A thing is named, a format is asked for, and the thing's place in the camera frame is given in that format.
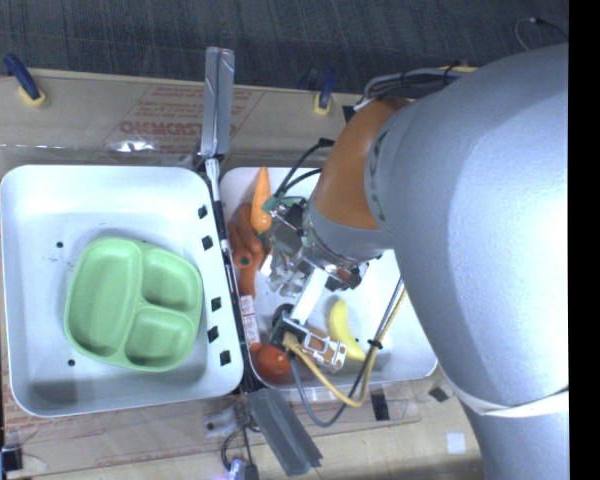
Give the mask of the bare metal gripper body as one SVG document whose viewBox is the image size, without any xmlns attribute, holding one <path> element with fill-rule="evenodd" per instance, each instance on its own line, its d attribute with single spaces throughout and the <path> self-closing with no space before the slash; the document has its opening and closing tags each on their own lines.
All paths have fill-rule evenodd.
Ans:
<svg viewBox="0 0 600 480">
<path fill-rule="evenodd" d="M 274 208 L 269 236 L 271 254 L 284 255 L 288 268 L 307 262 L 313 266 L 313 272 L 325 272 L 325 287 L 330 291 L 357 288 L 369 262 L 331 251 L 316 234 L 308 209 L 309 202 L 304 198 L 284 198 Z"/>
</svg>

